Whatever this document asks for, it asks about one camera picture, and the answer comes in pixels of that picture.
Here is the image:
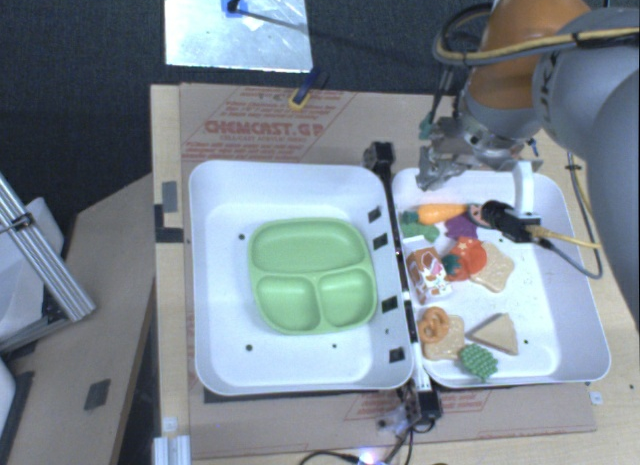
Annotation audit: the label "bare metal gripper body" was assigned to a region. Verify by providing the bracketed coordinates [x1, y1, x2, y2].
[423, 116, 527, 171]

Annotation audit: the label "orange carrot with green leaves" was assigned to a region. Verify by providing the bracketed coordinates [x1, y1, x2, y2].
[399, 202, 469, 244]

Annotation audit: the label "purple grapes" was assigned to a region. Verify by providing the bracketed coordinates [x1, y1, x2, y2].
[444, 213, 482, 243]

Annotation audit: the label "thin black and white rod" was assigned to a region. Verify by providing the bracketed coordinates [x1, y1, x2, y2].
[372, 162, 432, 395]

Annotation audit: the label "red strawberry with green leaf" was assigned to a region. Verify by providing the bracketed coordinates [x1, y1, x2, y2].
[441, 236, 488, 283]

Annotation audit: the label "brown and white carton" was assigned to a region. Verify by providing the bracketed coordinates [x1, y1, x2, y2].
[405, 246, 453, 306]

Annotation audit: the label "pale bread slice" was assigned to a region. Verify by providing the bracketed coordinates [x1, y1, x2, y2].
[469, 240, 516, 295]

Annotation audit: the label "orange pretzel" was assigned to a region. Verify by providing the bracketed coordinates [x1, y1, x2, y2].
[417, 306, 450, 346]

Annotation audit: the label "green divided plate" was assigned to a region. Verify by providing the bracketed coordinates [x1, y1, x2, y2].
[247, 217, 379, 337]

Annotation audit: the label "brown cardboard board, red print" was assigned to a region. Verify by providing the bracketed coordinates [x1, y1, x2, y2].
[178, 81, 599, 460]

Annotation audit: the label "white plastic tray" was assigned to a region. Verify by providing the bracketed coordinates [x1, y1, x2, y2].
[390, 166, 613, 389]
[187, 158, 417, 398]

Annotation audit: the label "tan toast slice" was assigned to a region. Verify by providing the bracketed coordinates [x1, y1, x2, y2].
[422, 314, 467, 362]

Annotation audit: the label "triangular sandwich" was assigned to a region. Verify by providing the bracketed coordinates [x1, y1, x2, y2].
[464, 312, 520, 357]

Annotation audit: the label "green grapes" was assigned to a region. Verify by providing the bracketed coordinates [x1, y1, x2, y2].
[458, 343, 499, 383]

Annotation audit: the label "black block with thin wires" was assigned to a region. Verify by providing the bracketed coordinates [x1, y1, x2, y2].
[416, 389, 444, 422]
[362, 140, 397, 172]

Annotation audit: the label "black cylinder on white bracket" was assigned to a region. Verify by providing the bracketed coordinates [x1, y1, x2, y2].
[479, 159, 543, 245]

